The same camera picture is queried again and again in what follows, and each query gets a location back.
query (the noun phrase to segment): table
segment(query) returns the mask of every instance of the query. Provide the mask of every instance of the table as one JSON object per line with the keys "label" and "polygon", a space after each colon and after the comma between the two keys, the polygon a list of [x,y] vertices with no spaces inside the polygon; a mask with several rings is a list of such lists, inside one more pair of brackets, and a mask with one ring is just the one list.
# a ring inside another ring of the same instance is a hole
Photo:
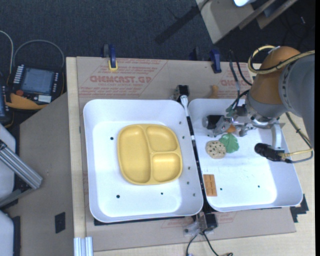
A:
{"label": "table", "polygon": [[[84,185],[86,176],[83,175],[81,139],[83,133],[81,129],[82,116],[79,111],[83,106],[80,98],[88,95],[83,91],[84,88],[80,91],[79,87],[87,87],[85,83],[88,79],[87,75],[92,74],[92,70],[93,72],[97,71],[95,67],[97,62],[101,62],[102,64],[99,66],[105,69],[105,61],[94,57],[67,57],[67,93],[20,126],[20,157],[44,178],[40,189],[22,197],[18,204],[7,210],[11,217],[21,216],[22,256],[72,255],[73,238],[85,238],[92,234],[94,241],[97,238],[101,240],[94,247],[95,256],[185,255],[187,242],[191,237],[182,235],[183,224],[181,223],[178,223],[177,227],[171,229],[167,235],[162,235],[161,239],[153,239],[152,237],[157,238],[157,233],[163,234],[164,229],[161,232],[160,230],[146,229],[152,243],[137,239],[141,236],[140,232],[144,231],[139,228],[142,227],[142,224],[133,224],[135,229],[132,229],[131,225],[127,225],[128,228],[110,227],[112,233],[106,233],[105,227],[88,225],[86,219],[88,206],[85,198],[86,186]],[[230,89],[233,88],[232,84],[228,87],[230,82],[228,78],[232,76],[230,72],[226,71],[221,75],[215,75],[208,61],[136,59],[119,59],[119,61],[120,67],[125,63],[129,66],[129,63],[133,62],[138,66],[154,62],[153,64],[159,67],[145,71],[153,74],[150,76],[153,82],[147,84],[140,91],[140,97],[144,95],[151,99],[166,99],[174,91],[177,84],[190,85],[190,100],[192,98],[208,98],[211,95],[212,84],[228,88],[228,90],[219,91],[220,96],[228,97],[229,95],[231,97],[235,93]],[[228,65],[229,63],[221,63],[222,70],[224,71]],[[159,72],[164,72],[164,75],[157,75]],[[162,90],[156,94],[152,93],[159,85],[162,86]],[[303,128],[301,118],[294,117],[294,119]],[[285,117],[281,117],[280,122],[287,123],[287,120]],[[282,130],[290,151],[300,150],[302,143],[293,128],[290,125],[285,125]],[[315,255],[314,158],[296,164],[295,167],[308,203],[309,211],[307,214],[299,215],[298,223],[294,224],[290,220],[288,209],[264,209],[254,210],[251,213],[237,213],[237,218],[239,216],[241,220],[247,223],[256,223],[257,226],[261,225],[263,228],[257,230],[246,223],[236,226],[226,223],[224,227],[229,228],[224,228],[224,231],[217,229],[214,234],[209,236],[211,240],[214,240],[212,245],[218,254],[233,252],[234,255],[261,256]],[[65,227],[62,231],[57,232],[55,219],[63,213]],[[246,214],[258,216],[248,219]],[[263,221],[259,220],[261,216],[263,216],[263,220],[267,218],[268,221],[262,223]],[[224,219],[225,222],[228,221],[228,218],[232,218],[232,216],[227,216]],[[153,224],[150,222],[144,227],[147,228],[149,225]],[[194,255],[212,254],[203,237],[198,237],[194,241],[189,249],[190,253]],[[107,246],[111,249],[96,250],[97,247],[104,244],[108,244]],[[131,244],[141,245],[131,248]]]}

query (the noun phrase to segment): display screen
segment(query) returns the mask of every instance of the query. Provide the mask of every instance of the display screen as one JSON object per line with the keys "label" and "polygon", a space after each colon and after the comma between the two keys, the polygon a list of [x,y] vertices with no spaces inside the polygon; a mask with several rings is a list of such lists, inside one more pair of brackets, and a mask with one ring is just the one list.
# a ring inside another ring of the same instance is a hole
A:
{"label": "display screen", "polygon": [[26,68],[21,90],[27,93],[50,95],[55,73],[48,70]]}
{"label": "display screen", "polygon": [[3,118],[5,116],[5,100],[4,95],[2,93],[2,90],[0,88],[0,118]]}

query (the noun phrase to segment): dark floor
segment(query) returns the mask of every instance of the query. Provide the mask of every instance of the dark floor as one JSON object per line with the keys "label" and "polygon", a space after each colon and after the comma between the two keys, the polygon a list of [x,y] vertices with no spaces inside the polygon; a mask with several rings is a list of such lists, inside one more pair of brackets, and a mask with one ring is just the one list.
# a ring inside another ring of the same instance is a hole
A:
{"label": "dark floor", "polygon": [[[12,38],[15,50],[31,40],[46,40],[59,46],[65,57],[99,57],[103,44],[113,44],[119,58],[187,60],[198,47],[202,60],[215,48],[222,61],[228,61],[233,50],[239,61],[247,62],[265,44],[314,50],[315,6],[315,0],[297,1],[264,29],[254,20],[216,44],[195,0],[0,0],[0,30]],[[0,72],[5,77],[10,51],[10,41],[0,33]],[[26,45],[14,60],[44,67],[59,67],[62,62],[59,51],[45,43]],[[30,113],[16,116],[11,129]]]}

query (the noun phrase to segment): yellow plate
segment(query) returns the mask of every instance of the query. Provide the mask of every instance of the yellow plate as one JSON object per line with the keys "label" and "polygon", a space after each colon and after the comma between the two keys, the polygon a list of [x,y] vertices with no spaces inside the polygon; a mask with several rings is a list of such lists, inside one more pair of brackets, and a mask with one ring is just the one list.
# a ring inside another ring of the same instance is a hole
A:
{"label": "yellow plate", "polygon": [[182,172],[175,133],[158,124],[133,124],[118,134],[117,154],[123,177],[137,185],[174,181]]}

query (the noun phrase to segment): wooden edge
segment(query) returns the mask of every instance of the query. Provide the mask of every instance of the wooden edge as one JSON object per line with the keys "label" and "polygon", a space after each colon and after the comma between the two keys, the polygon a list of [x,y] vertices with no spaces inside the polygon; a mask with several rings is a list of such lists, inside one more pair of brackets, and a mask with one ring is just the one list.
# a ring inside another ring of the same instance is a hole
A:
{"label": "wooden edge", "polygon": [[269,0],[265,2],[263,5],[261,5],[258,9],[255,9],[253,13],[251,13],[239,24],[239,29],[242,30],[245,26],[252,22],[256,17],[258,17],[265,9],[267,9],[275,1],[276,0]]}
{"label": "wooden edge", "polygon": [[75,238],[86,237],[86,213],[81,155],[77,58],[66,58],[70,162],[72,182],[73,228]]}
{"label": "wooden edge", "polygon": [[275,18],[282,14],[286,9],[292,6],[297,0],[287,0],[278,9],[276,9],[269,17],[266,17],[261,13],[256,17],[256,21],[259,24],[260,29],[265,28],[269,23],[271,23]]}

